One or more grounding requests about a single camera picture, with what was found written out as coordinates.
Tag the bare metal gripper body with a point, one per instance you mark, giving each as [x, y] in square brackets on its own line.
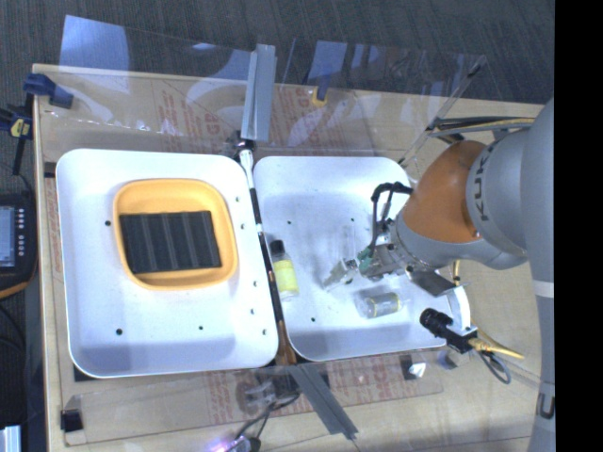
[384, 262]

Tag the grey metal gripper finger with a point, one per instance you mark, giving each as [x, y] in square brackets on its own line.
[352, 266]
[335, 274]

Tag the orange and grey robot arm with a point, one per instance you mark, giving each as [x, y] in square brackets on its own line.
[499, 205]

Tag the small bottle with yellow liquid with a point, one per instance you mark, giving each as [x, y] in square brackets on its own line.
[285, 273]

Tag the thin black and white rod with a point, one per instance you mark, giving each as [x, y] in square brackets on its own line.
[265, 247]

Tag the white plastic tray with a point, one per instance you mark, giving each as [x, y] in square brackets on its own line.
[155, 327]
[320, 196]

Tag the brown cardboard board red print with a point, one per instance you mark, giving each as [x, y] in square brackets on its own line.
[292, 111]

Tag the black ribbed rectangular pad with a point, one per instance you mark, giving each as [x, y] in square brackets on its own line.
[169, 242]

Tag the yellow plate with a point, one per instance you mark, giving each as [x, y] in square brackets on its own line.
[174, 195]

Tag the black cylinder on white bracket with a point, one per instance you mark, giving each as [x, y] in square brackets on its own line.
[438, 322]

